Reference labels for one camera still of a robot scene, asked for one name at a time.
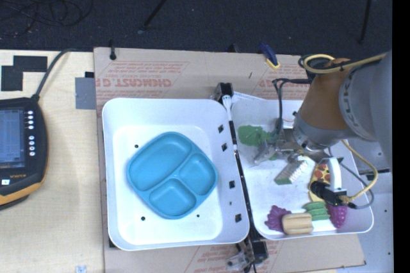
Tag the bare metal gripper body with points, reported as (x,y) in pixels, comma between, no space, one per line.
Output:
(290,145)

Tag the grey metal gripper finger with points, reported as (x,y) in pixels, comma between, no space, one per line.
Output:
(265,152)
(294,159)

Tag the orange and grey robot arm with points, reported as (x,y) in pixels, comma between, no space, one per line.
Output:
(358,98)

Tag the green and white toy sandwich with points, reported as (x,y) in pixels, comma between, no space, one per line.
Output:
(290,174)

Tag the green broccoli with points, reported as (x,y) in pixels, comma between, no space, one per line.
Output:
(251,134)

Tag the yellow pizza slice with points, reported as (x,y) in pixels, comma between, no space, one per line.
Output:
(320,174)

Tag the thin black and white rod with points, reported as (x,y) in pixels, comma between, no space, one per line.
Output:
(233,134)

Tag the white plastic tray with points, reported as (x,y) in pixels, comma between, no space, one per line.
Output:
(266,191)
(166,111)

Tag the green ridged toy vegetable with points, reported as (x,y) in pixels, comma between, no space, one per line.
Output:
(317,211)

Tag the white printed paper slip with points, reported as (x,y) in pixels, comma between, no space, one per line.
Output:
(248,96)

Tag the purple grapes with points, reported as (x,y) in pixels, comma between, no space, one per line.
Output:
(273,218)
(339,215)

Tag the tan toy bread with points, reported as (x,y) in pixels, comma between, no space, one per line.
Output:
(297,223)

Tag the blue divided plate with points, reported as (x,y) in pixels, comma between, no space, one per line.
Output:
(169,172)

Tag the brown cardboard board, red print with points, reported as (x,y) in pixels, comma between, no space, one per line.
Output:
(179,79)

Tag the black cylinder on white bracket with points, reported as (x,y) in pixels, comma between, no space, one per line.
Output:
(334,175)

